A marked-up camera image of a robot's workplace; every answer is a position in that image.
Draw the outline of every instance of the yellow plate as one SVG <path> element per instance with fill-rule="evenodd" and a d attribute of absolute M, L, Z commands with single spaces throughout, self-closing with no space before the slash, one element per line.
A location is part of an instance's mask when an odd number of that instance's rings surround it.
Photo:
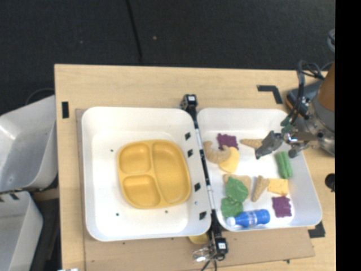
<path fill-rule="evenodd" d="M 173 142 L 154 139 L 125 145 L 117 156 L 125 199 L 136 208 L 181 204 L 191 194 L 186 160 Z"/>

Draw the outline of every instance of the robotic arm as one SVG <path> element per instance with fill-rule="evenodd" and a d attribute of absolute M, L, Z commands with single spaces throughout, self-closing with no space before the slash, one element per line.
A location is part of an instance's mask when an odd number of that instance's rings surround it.
<path fill-rule="evenodd" d="M 328 44 L 334 51 L 334 30 L 329 32 Z M 305 75 L 312 73 L 315 78 L 322 79 L 316 94 L 309 102 L 307 112 L 301 115 L 302 103 L 305 102 Z M 291 149 L 289 157 L 308 147 L 321 147 L 334 155 L 334 62 L 326 77 L 315 64 L 300 61 L 297 67 L 298 93 L 289 115 L 281 122 L 281 133 L 273 130 L 262 141 L 262 146 L 256 149 L 255 155 L 261 156 L 277 150 L 283 142 Z"/>

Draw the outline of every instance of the tabletop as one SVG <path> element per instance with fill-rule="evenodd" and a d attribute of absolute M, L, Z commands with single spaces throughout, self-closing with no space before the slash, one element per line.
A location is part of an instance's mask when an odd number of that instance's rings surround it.
<path fill-rule="evenodd" d="M 82 209 L 77 110 L 176 108 L 185 94 L 196 94 L 199 110 L 288 111 L 285 96 L 297 86 L 296 72 L 285 70 L 55 65 L 62 268 L 200 270 L 203 266 L 192 261 L 190 252 L 197 246 L 187 238 L 99 242 L 89 235 Z M 309 228 L 225 232 L 230 252 L 219 262 L 219 270 L 336 270 L 335 195 L 324 182 L 335 172 L 334 156 L 311 148 L 303 154 L 322 207 L 325 236 L 310 238 Z"/>

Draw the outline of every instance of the green toy food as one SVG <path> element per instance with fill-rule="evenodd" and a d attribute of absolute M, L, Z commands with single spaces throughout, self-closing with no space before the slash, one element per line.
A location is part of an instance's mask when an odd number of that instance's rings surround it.
<path fill-rule="evenodd" d="M 235 217 L 243 212 L 243 201 L 248 196 L 248 188 L 239 180 L 229 177 L 226 185 L 227 197 L 222 199 L 221 211 L 224 217 Z"/>
<path fill-rule="evenodd" d="M 279 152 L 278 154 L 275 155 L 275 157 L 281 178 L 287 179 L 291 177 L 293 172 L 287 152 L 286 151 Z"/>
<path fill-rule="evenodd" d="M 224 217 L 235 217 L 243 212 L 243 204 L 226 197 L 222 199 L 221 211 Z"/>
<path fill-rule="evenodd" d="M 248 196 L 248 189 L 241 181 L 229 177 L 226 185 L 226 195 L 232 200 L 242 203 Z"/>

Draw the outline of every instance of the yellow cheese toy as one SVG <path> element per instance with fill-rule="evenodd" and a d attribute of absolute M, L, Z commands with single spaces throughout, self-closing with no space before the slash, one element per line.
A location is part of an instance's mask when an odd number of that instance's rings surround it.
<path fill-rule="evenodd" d="M 240 156 L 238 150 L 235 147 L 230 147 L 230 151 L 230 157 L 218 164 L 218 166 L 227 173 L 233 173 L 237 170 Z"/>
<path fill-rule="evenodd" d="M 270 178 L 270 183 L 268 185 L 268 191 L 286 196 L 288 194 L 288 180 L 283 178 Z"/>

